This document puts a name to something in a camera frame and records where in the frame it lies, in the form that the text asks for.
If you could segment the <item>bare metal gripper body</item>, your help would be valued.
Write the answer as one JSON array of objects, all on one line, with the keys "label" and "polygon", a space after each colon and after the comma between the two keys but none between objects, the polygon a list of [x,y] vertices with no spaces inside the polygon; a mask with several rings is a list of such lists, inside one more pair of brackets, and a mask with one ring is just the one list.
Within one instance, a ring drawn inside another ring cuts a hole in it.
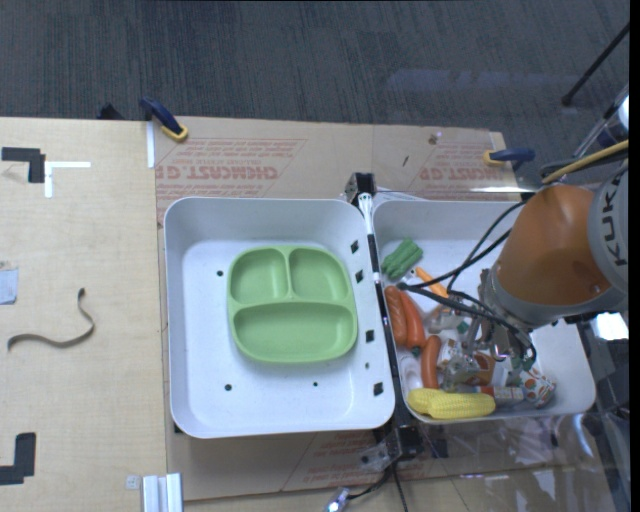
[{"label": "bare metal gripper body", "polygon": [[527,332],[481,316],[472,318],[467,350],[484,351],[496,362],[509,362],[515,372],[530,370],[536,362],[536,349]]}]

